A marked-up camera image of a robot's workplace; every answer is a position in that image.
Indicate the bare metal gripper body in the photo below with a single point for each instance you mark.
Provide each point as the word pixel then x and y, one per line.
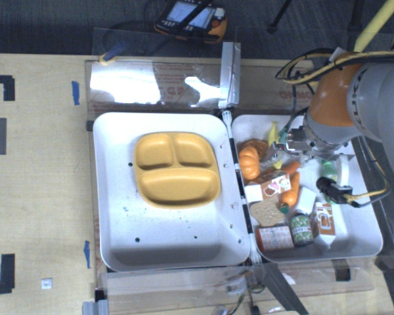
pixel 298 141

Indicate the white carton with pink print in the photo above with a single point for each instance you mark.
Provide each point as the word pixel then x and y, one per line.
pixel 275 187

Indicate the tan bread slice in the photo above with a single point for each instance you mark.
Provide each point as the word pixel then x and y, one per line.
pixel 266 213

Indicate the white plastic tray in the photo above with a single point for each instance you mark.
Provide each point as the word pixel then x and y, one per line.
pixel 358 235
pixel 118 208

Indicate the green packet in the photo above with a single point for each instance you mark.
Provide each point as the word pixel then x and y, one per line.
pixel 329 169

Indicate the green can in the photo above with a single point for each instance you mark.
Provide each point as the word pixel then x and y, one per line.
pixel 301 229

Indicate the orange pumpkin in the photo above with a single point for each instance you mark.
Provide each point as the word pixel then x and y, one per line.
pixel 249 162

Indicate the black cylinder on white bracket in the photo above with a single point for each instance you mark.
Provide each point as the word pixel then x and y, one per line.
pixel 333 189

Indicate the black and white thin rod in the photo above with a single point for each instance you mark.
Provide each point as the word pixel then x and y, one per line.
pixel 239 179

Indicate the white carton with orange print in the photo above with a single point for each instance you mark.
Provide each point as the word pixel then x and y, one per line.
pixel 325 223

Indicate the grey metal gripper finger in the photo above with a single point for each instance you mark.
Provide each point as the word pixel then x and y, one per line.
pixel 275 147
pixel 272 157

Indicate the yellow banana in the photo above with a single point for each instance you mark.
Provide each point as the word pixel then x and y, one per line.
pixel 273 133

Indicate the orange carrot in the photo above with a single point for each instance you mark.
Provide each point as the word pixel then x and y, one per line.
pixel 290 167
pixel 292 192

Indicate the white box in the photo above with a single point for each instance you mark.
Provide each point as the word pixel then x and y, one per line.
pixel 306 199

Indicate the orange can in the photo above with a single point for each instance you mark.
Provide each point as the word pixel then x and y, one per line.
pixel 275 239

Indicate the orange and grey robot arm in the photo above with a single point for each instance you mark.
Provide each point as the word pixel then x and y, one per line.
pixel 354 110

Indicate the orange divided plate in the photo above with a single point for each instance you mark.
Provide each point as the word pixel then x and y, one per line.
pixel 177 182

